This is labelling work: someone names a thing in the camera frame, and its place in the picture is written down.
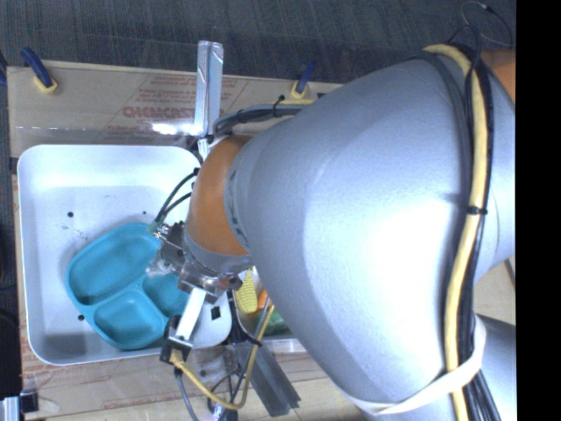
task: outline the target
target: yellow object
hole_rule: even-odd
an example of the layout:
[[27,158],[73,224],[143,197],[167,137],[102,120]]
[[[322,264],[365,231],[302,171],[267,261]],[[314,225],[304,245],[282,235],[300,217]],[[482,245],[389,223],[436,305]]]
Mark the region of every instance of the yellow object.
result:
[[245,273],[244,283],[234,291],[238,310],[246,315],[257,311],[257,293],[253,282],[253,268]]
[[304,95],[306,95],[306,90],[308,90],[308,84],[304,87],[304,91],[299,94],[296,92],[296,86],[298,85],[298,81],[296,80],[295,83],[292,85],[292,89],[290,90],[290,95],[295,98],[296,100],[302,100]]
[[[457,48],[447,45],[435,45],[425,48],[433,54],[441,54],[453,59],[467,76],[471,63]],[[469,205],[483,208],[485,200],[486,170],[487,170],[487,123],[485,102],[479,84],[479,78],[472,71],[472,111],[473,111],[473,173],[472,188]],[[469,214],[465,218],[464,228],[460,237],[458,251],[452,266],[451,279],[446,294],[444,313],[444,350],[446,369],[452,371],[459,365],[458,360],[458,310],[461,290],[467,270],[472,246],[475,242],[481,214]],[[464,392],[459,389],[452,393],[452,401],[458,421],[468,421],[469,416]]]
[[52,76],[51,76],[51,81],[53,82],[53,85],[47,88],[45,87],[45,84],[43,84],[37,76],[33,77],[33,82],[35,82],[39,90],[44,94],[52,94],[56,90],[56,88],[59,87],[59,84],[53,79]]
[[[263,322],[263,325],[261,326],[261,328],[259,329],[259,332],[257,334],[256,340],[258,342],[260,342],[261,339],[263,339],[263,334],[265,333],[266,325],[268,324],[269,319],[271,318],[271,315],[273,314],[273,310],[274,310],[274,304],[269,305],[269,308],[268,308],[268,310],[266,312],[266,315],[265,315],[265,320]],[[230,403],[230,402],[226,401],[225,399],[222,399],[222,398],[218,397],[212,391],[210,391],[204,385],[204,383],[202,383],[199,380],[199,378],[195,375],[195,373],[193,373],[193,371],[191,371],[189,369],[187,364],[183,361],[181,351],[179,351],[177,349],[172,350],[170,362],[175,367],[179,368],[183,372],[183,374],[185,374],[192,381],[192,383],[194,383],[194,385],[199,390],[202,391],[202,393],[206,397],[208,397],[209,399],[211,399],[215,403],[219,403],[225,409],[239,410],[244,406],[245,400],[247,399],[247,391],[249,389],[249,384],[250,384],[250,380],[251,380],[251,377],[252,377],[252,371],[253,371],[253,364],[255,363],[255,356],[257,355],[257,349],[258,348],[259,348],[259,344],[253,345],[252,353],[249,356],[249,361],[248,361],[248,365],[247,365],[247,373],[245,374],[244,391],[242,393],[242,397],[241,397],[239,403],[234,403],[234,402]]]
[[298,100],[281,100],[278,102],[278,104],[312,104],[315,102],[316,100],[298,99]]

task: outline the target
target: yellow cable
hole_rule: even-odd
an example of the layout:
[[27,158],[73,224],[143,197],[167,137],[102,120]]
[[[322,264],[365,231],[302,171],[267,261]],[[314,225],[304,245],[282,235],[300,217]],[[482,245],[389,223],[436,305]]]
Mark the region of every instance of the yellow cable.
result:
[[[269,318],[271,318],[271,315],[273,314],[273,310],[274,310],[274,304],[270,304],[269,308],[266,312],[265,320],[263,322],[263,325],[261,326],[261,328],[259,329],[259,332],[257,334],[257,338],[256,338],[257,341],[261,341],[261,339],[263,338],[263,335],[265,334],[266,325],[269,322]],[[230,403],[229,401],[226,401],[225,399],[222,399],[222,398],[218,397],[212,391],[210,391],[204,385],[204,383],[202,383],[199,380],[199,378],[195,375],[195,373],[193,373],[193,371],[191,371],[189,369],[187,364],[183,361],[183,357],[181,356],[181,352],[179,350],[177,350],[177,349],[172,350],[170,362],[175,367],[179,368],[183,372],[183,374],[185,374],[194,383],[194,385],[199,390],[202,391],[202,393],[206,397],[208,397],[209,399],[211,399],[215,403],[219,403],[225,409],[239,410],[244,406],[245,400],[247,399],[247,391],[249,389],[250,379],[252,377],[252,371],[253,371],[253,364],[255,363],[255,357],[257,355],[258,348],[259,348],[259,345],[253,345],[252,352],[249,356],[249,361],[248,361],[248,365],[247,365],[247,372],[245,374],[244,390],[243,390],[243,393],[242,393],[242,397],[239,400],[239,403]]]
[[[424,50],[441,54],[454,60],[461,68],[464,77],[471,67],[470,61],[457,48],[447,45],[428,46]],[[472,71],[472,111],[473,111],[473,174],[469,205],[483,209],[485,202],[486,171],[487,171],[487,124],[485,101],[479,78]],[[446,369],[452,371],[459,366],[458,360],[458,311],[461,289],[469,263],[471,250],[477,237],[481,214],[468,215],[459,241],[458,251],[452,266],[451,279],[446,294],[444,313],[444,349]],[[469,421],[463,391],[452,392],[452,401],[458,421]]]
[[312,104],[315,103],[317,100],[281,100],[279,104]]

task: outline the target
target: metal bar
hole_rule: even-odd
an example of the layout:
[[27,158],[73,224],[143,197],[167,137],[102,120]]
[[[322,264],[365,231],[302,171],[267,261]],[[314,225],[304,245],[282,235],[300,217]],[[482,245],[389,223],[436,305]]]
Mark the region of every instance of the metal bar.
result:
[[224,48],[222,44],[201,40],[197,51],[196,101],[193,131],[196,137],[212,134],[212,123],[220,116],[222,69]]
[[19,421],[19,397],[6,397],[0,401],[0,421]]

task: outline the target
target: green object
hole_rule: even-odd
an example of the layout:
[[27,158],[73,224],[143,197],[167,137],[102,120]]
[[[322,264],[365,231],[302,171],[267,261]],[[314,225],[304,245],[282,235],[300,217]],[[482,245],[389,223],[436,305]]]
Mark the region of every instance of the green object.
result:
[[[258,312],[255,315],[255,318],[253,319],[255,324],[257,324],[257,321],[259,320],[260,314],[261,314],[261,311]],[[288,326],[284,322],[284,320],[282,319],[279,312],[276,309],[273,310],[273,313],[271,314],[271,317],[269,318],[269,322],[266,325],[264,335],[265,336],[275,335],[275,334],[278,334],[278,333],[283,333],[287,330],[288,330]]]

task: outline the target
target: blue plastic dish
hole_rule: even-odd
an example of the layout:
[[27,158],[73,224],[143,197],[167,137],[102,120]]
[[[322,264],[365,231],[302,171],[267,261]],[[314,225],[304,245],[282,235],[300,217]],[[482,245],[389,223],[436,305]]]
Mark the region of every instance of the blue plastic dish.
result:
[[119,226],[82,249],[67,267],[70,299],[119,349],[141,349],[161,339],[168,319],[181,314],[188,300],[188,294],[177,289],[176,276],[146,274],[160,245],[147,227]]

